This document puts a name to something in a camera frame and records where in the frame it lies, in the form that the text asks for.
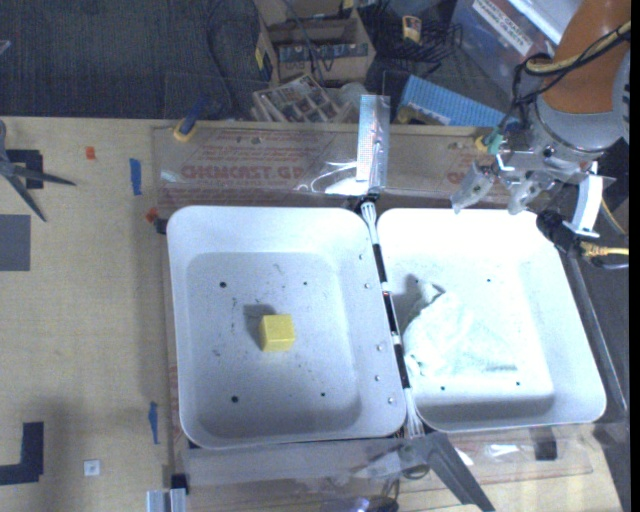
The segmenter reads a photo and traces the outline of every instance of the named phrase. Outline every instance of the orange object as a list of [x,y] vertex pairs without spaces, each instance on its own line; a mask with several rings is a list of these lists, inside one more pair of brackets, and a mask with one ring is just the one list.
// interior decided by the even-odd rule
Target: orange object
[[[594,41],[630,19],[631,0],[584,0],[562,36],[554,62],[581,54]],[[544,100],[556,110],[573,114],[610,112],[616,73],[630,47],[625,41],[571,71],[543,94]]]
[[155,220],[160,217],[157,208],[149,208],[149,211],[145,214],[144,218],[149,224],[153,224]]

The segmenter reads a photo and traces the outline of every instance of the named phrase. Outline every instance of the yellow block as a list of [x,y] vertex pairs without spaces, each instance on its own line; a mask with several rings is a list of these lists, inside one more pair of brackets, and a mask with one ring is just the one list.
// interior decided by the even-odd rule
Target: yellow block
[[291,315],[264,315],[260,320],[260,348],[263,352],[289,350],[296,339]]

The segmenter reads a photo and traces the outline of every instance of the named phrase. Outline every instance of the gray square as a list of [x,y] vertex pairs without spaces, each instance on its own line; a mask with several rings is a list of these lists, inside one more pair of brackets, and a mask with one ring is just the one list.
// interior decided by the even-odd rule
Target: gray square
[[0,215],[0,271],[30,268],[31,216]]

